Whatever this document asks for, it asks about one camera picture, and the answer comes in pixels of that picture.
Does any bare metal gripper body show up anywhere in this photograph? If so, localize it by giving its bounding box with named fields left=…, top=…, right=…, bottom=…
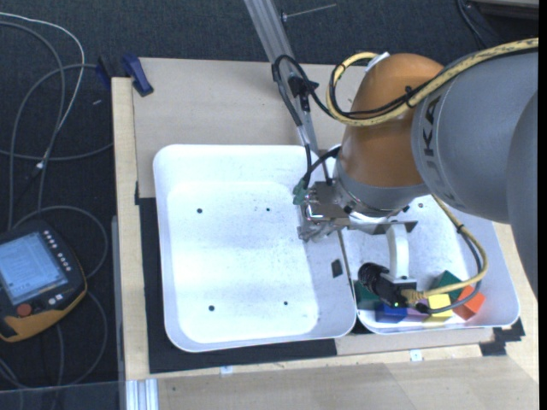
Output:
left=303, top=180, right=356, bottom=231

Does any white plastic tray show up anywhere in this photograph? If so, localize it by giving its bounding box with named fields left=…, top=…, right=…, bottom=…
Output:
left=152, top=143, right=358, bottom=354
left=316, top=146, right=521, bottom=337

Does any green cube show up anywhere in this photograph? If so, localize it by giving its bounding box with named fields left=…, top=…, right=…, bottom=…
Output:
left=428, top=269, right=466, bottom=301
left=354, top=278, right=380, bottom=311

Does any blue cube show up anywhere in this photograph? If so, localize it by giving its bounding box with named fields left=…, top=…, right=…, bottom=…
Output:
left=374, top=302, right=409, bottom=325

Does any yellow cube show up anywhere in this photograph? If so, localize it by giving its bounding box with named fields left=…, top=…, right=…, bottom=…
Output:
left=421, top=293, right=455, bottom=325

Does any brown cardboard board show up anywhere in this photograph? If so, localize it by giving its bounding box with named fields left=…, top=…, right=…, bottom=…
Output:
left=131, top=56, right=539, bottom=357

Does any orange cube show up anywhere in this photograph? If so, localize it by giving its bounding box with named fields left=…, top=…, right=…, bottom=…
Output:
left=452, top=284, right=487, bottom=321

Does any black cylinder on white bracket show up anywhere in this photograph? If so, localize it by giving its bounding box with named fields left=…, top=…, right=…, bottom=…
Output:
left=356, top=219, right=419, bottom=309

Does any black block with thin wires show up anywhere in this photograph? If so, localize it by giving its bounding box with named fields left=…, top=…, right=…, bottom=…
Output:
left=287, top=73, right=320, bottom=112

